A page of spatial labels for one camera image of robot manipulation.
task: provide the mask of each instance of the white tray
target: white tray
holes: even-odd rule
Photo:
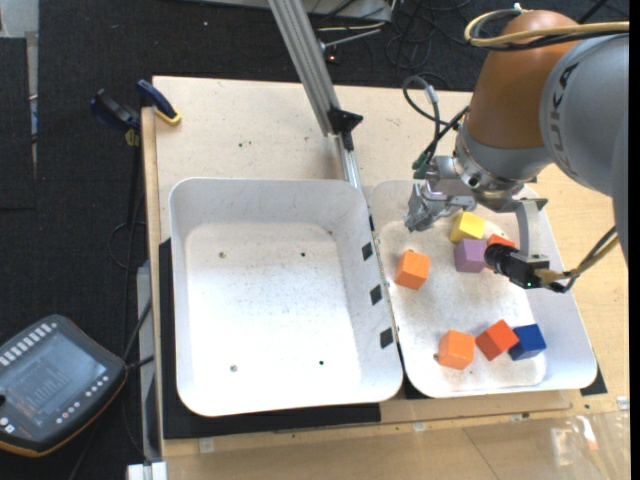
[[[403,180],[377,185],[371,192],[370,209],[404,368],[416,389],[440,398],[589,385],[597,365],[573,294],[542,288],[524,290],[489,269],[457,272],[455,244],[449,240],[455,217],[441,219],[424,232],[410,233],[404,225],[413,183]],[[528,187],[520,196],[537,197]],[[518,244],[515,214],[497,214],[481,206],[473,213],[487,222],[484,238],[502,233]],[[543,252],[549,256],[551,268],[563,270],[544,211],[541,227]],[[398,259],[406,249],[431,258],[429,277],[417,291],[393,282]],[[464,370],[441,366],[434,358],[440,338],[449,329],[477,336],[501,318],[512,327],[537,323],[547,349],[530,359],[513,361],[504,353],[488,361],[476,348],[473,363]]]
[[[361,192],[341,180],[190,178],[169,214],[177,388],[191,411],[396,394],[402,366]]]

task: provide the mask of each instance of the toy block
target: toy block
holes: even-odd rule
[[[451,329],[442,338],[438,347],[438,363],[442,366],[463,370],[473,361],[475,338],[471,334]]]
[[[453,222],[449,239],[457,244],[463,238],[482,239],[485,220],[471,212],[460,212]]]
[[[429,256],[407,249],[398,261],[396,284],[418,290],[429,277],[430,264]]]
[[[487,243],[484,240],[463,238],[453,250],[453,259],[458,272],[482,272],[486,266],[484,251]]]
[[[514,249],[516,248],[516,243],[513,240],[509,240],[508,238],[505,238],[503,236],[496,235],[495,233],[487,238],[487,247],[493,244],[508,245],[509,247],[513,247]]]
[[[493,361],[518,341],[518,335],[504,320],[498,320],[476,337],[476,345],[489,361]]]
[[[513,332],[516,333],[520,340],[519,343],[509,349],[509,355],[514,361],[535,357],[547,348],[538,324],[514,327]]]

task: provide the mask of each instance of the cube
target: cube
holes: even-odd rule
[[[513,247],[514,249],[516,248],[516,243],[513,240],[509,240],[504,236],[496,235],[495,233],[487,238],[487,247],[493,244],[508,245],[509,247]]]
[[[453,222],[449,239],[457,244],[463,238],[482,239],[485,220],[471,212],[460,212]]]
[[[438,363],[442,366],[463,370],[473,361],[475,338],[471,334],[449,330],[438,347]]]
[[[396,284],[413,290],[420,289],[429,277],[430,264],[431,259],[429,256],[407,249],[398,261],[395,277]]]
[[[486,266],[484,251],[487,243],[475,238],[463,238],[453,250],[453,259],[458,272],[482,272]]]
[[[516,333],[520,340],[519,343],[509,349],[509,355],[514,361],[535,357],[547,348],[538,324],[514,327],[513,332]]]
[[[520,341],[518,335],[504,320],[498,320],[476,337],[476,345],[489,361],[493,361],[505,350],[509,350],[518,341]]]

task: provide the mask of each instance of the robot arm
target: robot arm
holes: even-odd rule
[[[452,156],[428,158],[416,171],[424,181],[414,185],[406,226],[423,231],[476,203],[515,212],[520,249],[492,246],[485,259],[524,288],[542,286],[546,281],[538,274],[548,261],[539,250],[537,219],[546,200],[516,196],[554,162],[576,182],[612,198],[628,263],[628,23],[627,33],[615,33],[624,32],[620,23],[591,26],[589,33],[575,36],[585,39],[545,45],[542,33],[532,42],[521,40],[536,37],[536,30],[554,30],[557,37],[578,24],[551,11],[499,13],[517,14],[499,36],[517,42],[512,48],[496,46],[487,56]],[[484,41],[500,45],[496,39]],[[536,40],[540,47],[529,47]]]

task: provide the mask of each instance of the wooden table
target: wooden table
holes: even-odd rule
[[[187,177],[340,178],[341,171],[335,142],[321,134],[300,84],[174,77],[156,77],[153,83],[183,114],[181,124],[171,127],[151,109],[142,112],[161,403],[158,245],[170,237],[171,188]],[[412,161],[433,134],[431,121],[409,107],[400,89],[338,86],[336,92],[343,109],[364,116],[353,133],[363,192],[385,180],[410,179]],[[471,97],[460,92],[438,96],[443,119]],[[416,91],[414,98],[421,101],[420,97]],[[454,139],[454,133],[445,137],[437,154],[449,154]],[[611,200],[576,184],[555,166],[547,167],[533,188],[549,199],[545,211],[564,265],[577,265],[613,225]],[[579,390],[569,390],[424,400],[408,400],[399,393],[382,402],[380,424],[161,439],[170,479],[299,478],[301,471],[325,478],[323,471],[334,468],[342,478],[360,478],[366,471],[376,471],[381,478],[411,478],[421,468],[437,471],[445,462],[449,472],[451,467],[462,468],[459,471],[471,475],[468,478],[485,478],[486,464],[479,461],[474,466],[479,458],[461,429],[509,424],[522,414],[543,419],[609,413],[619,410],[618,397],[629,399],[628,270],[620,248],[583,274],[573,291],[607,393],[583,397]],[[439,437],[422,430],[438,430]],[[425,454],[428,443],[432,447]],[[464,465],[457,456],[465,457]]]

